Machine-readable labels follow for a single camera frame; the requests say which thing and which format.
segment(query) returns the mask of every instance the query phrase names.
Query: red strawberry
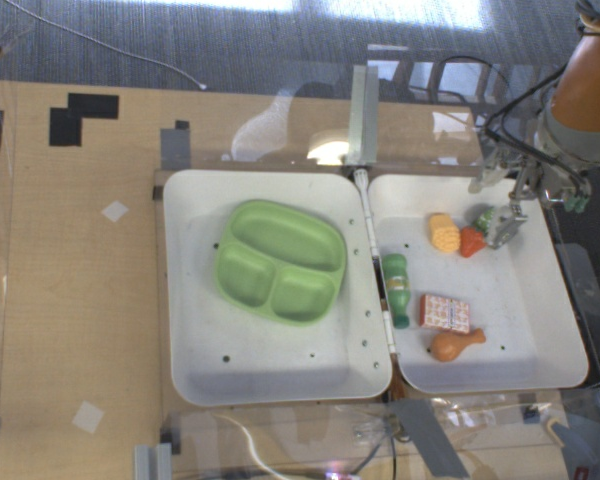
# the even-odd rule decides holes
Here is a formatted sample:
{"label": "red strawberry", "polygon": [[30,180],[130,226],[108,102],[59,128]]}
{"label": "red strawberry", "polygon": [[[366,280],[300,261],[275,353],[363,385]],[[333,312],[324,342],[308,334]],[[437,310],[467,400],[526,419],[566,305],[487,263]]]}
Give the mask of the red strawberry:
{"label": "red strawberry", "polygon": [[469,258],[486,247],[483,234],[476,228],[467,226],[460,231],[460,254]]}

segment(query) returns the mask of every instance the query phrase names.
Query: white tray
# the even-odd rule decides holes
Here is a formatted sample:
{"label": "white tray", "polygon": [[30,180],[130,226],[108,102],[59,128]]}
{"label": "white tray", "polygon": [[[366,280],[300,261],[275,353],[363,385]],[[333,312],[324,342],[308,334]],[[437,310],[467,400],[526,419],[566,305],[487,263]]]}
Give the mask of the white tray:
{"label": "white tray", "polygon": [[[386,175],[369,190],[381,254],[400,252],[408,261],[411,326],[395,330],[405,379],[434,394],[580,384],[587,356],[536,201],[524,204],[529,221],[497,251],[485,249],[467,259],[431,246],[429,215],[449,213],[463,227],[487,205],[505,204],[512,189],[504,180],[472,195],[468,184],[466,178]],[[487,342],[468,347],[451,363],[434,360],[427,347],[435,331],[418,326],[424,293],[468,302],[471,325],[484,329]]]}
{"label": "white tray", "polygon": [[[225,301],[213,280],[214,243],[233,210],[266,199],[329,222],[347,268],[329,314],[296,327]],[[384,324],[358,191],[329,174],[182,171],[164,190],[171,373],[203,406],[369,398],[391,378]]]}

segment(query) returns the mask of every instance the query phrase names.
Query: green plate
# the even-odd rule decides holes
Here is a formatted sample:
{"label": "green plate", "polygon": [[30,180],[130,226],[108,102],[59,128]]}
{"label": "green plate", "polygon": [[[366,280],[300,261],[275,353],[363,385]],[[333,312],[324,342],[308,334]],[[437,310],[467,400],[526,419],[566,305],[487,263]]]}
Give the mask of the green plate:
{"label": "green plate", "polygon": [[287,324],[307,325],[333,305],[347,260],[330,224],[269,201],[249,201],[231,214],[214,275],[232,304]]}

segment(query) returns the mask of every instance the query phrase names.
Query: red and white box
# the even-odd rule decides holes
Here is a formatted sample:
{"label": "red and white box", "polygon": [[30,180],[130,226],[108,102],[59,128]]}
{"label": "red and white box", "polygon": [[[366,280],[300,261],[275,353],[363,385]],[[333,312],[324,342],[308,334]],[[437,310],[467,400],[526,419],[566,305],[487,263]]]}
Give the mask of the red and white box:
{"label": "red and white box", "polygon": [[420,297],[420,327],[468,334],[469,304],[437,295],[423,295]]}

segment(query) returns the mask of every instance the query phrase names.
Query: wooden table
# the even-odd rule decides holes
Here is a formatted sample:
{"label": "wooden table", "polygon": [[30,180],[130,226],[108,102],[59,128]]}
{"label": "wooden table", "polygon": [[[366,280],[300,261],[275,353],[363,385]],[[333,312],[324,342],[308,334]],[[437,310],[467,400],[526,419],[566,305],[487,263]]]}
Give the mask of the wooden table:
{"label": "wooden table", "polygon": [[[66,107],[70,92],[118,95],[119,117],[83,120],[82,147],[50,147],[49,109]],[[0,109],[0,480],[130,479],[134,446],[155,445],[164,416],[152,200],[160,130],[189,121],[195,167],[335,171],[316,167],[306,155],[325,140],[325,131],[342,136],[349,103],[0,82]],[[444,132],[450,112],[469,119],[457,107],[381,104],[379,160],[389,169],[474,173],[481,155],[471,122]],[[232,161],[254,148],[257,162]],[[128,209],[117,222],[102,214],[114,202]],[[555,393],[543,396],[559,400]],[[78,417],[76,425],[85,402],[96,412]],[[334,456],[367,453],[355,443],[337,445],[344,429],[350,430],[348,420],[336,417],[337,408],[292,410],[298,439],[313,443],[302,452],[307,462],[312,450],[331,449],[326,442],[338,450]],[[251,424],[260,429],[256,441],[267,463],[297,461],[267,434],[282,424],[269,411],[234,416],[255,418]],[[194,430],[196,418],[210,417],[205,414],[193,410],[187,416]],[[198,446],[192,456],[204,457],[200,447],[206,443],[207,461],[226,455],[225,446],[252,463],[238,427],[225,421],[220,428],[217,421],[213,441],[205,433],[209,428],[197,437],[195,431],[187,434],[189,446]],[[520,472],[516,454],[507,453],[526,440],[530,473],[561,478],[560,452],[542,429],[514,427],[519,440],[511,436],[513,427],[496,427],[490,438],[482,434],[471,453],[502,474]],[[390,475],[387,453],[383,448],[365,478]],[[401,471],[426,478],[413,447],[401,445],[399,453]],[[205,465],[202,459],[179,461],[174,464],[182,471]],[[466,463],[475,469],[471,458]]]}

